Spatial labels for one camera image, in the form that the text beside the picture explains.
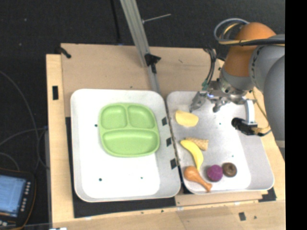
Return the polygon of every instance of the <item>white tray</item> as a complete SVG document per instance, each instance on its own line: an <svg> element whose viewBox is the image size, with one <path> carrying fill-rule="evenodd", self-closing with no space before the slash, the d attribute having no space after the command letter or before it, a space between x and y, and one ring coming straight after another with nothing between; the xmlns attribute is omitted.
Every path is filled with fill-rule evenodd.
<svg viewBox="0 0 307 230"><path fill-rule="evenodd" d="M152 110L160 134L160 147L155 153L121 158L105 152L97 127L98 116L102 107L114 103L143 104ZM71 96L71 134L74 185L82 200L167 198L180 190L179 171L173 166L175 150L173 142L169 143L171 132L165 102L156 92L77 90Z"/></svg>
<svg viewBox="0 0 307 230"><path fill-rule="evenodd" d="M172 92L167 97L173 140L182 174L187 166L195 163L190 152L180 145L180 141L185 137L197 137L209 140L207 151L202 151L204 162L200 174L203 179L210 182L205 172L208 166L232 162L237 167L235 177L223 176L218 182L210 182L213 184L211 193L270 189L274 184L274 176L260 137L244 135L231 125L234 117L245 119L244 105L229 103L214 113L214 105L207 100L201 108L193 111L199 117L195 127L184 127L176 122L175 112L188 112L195 94L196 92ZM185 178L183 182L192 193L206 194L200 184Z"/></svg>

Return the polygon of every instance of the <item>waffle cone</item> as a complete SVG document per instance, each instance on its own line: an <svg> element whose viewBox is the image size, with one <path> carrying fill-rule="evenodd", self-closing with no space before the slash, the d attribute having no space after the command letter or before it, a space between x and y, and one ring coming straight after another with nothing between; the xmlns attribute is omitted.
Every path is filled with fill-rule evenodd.
<svg viewBox="0 0 307 230"><path fill-rule="evenodd" d="M198 139L194 137L186 137L186 140L193 141L201 150L206 151L208 149L209 140Z"/></svg>

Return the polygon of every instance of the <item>yellow banana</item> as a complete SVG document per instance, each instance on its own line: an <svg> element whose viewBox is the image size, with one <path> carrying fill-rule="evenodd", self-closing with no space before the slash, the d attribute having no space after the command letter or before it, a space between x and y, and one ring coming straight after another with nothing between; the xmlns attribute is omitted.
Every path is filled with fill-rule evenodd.
<svg viewBox="0 0 307 230"><path fill-rule="evenodd" d="M203 163L203 155L200 148L190 140L182 140L180 144L193 155L196 168L199 171Z"/></svg>

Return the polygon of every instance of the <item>black bracket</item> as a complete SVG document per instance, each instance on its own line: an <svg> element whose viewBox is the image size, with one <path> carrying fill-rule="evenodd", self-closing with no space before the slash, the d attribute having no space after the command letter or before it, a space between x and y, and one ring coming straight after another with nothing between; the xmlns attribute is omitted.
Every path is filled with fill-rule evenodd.
<svg viewBox="0 0 307 230"><path fill-rule="evenodd" d="M151 54L146 54L145 60L146 60L147 66L148 67L151 66L152 72L157 73L157 69L155 68L155 65L156 65L156 63L158 63L159 60L161 60L161 57L154 56L154 55L151 55Z"/></svg>

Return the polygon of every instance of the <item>brown donut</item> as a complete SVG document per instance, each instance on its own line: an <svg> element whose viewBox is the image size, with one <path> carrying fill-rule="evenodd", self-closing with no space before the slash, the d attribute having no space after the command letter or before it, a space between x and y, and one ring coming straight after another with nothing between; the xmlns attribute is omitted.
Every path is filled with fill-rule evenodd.
<svg viewBox="0 0 307 230"><path fill-rule="evenodd" d="M222 169L223 169L223 174L228 177L234 177L237 173L236 166L230 162L223 163Z"/></svg>

